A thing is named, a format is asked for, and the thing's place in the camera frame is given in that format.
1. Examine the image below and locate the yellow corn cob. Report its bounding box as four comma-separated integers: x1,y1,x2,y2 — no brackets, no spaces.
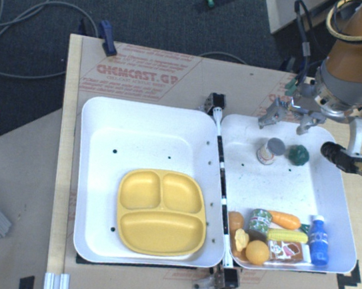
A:
265,226,310,247

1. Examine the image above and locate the white plastic tray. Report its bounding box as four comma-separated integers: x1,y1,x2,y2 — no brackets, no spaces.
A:
199,111,362,286
59,93,247,282

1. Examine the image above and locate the green broccoli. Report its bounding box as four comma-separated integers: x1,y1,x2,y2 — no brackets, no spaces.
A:
286,143,312,168

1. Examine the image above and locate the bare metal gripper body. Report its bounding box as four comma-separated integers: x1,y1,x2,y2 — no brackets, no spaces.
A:
285,82,362,131

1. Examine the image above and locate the yellow divided plate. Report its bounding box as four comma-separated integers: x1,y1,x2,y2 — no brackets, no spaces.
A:
108,162,215,263

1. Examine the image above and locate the blue bottle with white cap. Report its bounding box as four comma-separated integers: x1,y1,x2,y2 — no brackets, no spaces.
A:
302,213,337,268

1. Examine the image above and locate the black cylinder on white bracket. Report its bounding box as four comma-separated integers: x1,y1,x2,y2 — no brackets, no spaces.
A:
317,113,362,176

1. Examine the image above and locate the orange ball-shaped fruit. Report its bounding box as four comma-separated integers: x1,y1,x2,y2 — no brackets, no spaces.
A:
243,238,273,267

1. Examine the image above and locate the orange carrot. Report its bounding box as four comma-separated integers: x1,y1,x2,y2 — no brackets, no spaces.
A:
264,208,313,234

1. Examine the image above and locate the brown cardboard board, red print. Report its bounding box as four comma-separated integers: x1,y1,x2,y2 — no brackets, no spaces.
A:
44,35,362,289

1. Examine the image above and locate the thin black and white rod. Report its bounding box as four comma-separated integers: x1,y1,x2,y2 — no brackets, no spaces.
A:
190,106,257,268

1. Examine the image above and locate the green can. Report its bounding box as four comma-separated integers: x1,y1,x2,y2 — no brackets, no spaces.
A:
247,207,275,236

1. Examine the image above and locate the orange-brown bread roll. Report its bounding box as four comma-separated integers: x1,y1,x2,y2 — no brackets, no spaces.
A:
225,210,247,233

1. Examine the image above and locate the white can with grey lid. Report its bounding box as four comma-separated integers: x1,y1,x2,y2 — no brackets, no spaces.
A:
254,135,288,168

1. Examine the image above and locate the pale yellow crinkled chip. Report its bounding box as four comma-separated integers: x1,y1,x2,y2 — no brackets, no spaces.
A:
232,227,252,253

